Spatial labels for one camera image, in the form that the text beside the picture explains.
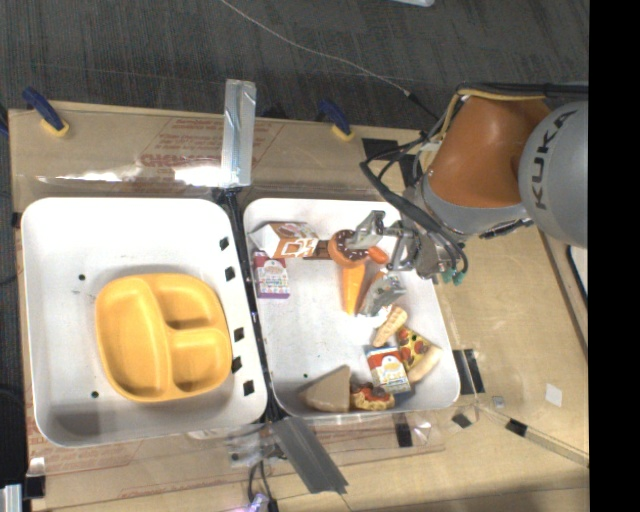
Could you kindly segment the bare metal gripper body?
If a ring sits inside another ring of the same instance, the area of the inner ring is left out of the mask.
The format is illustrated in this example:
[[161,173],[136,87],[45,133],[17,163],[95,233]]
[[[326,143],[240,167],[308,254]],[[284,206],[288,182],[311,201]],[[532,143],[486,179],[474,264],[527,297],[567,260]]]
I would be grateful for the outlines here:
[[435,231],[397,221],[384,229],[384,235],[396,239],[387,269],[414,271],[422,279],[440,276],[443,281],[463,281],[468,259],[461,244]]

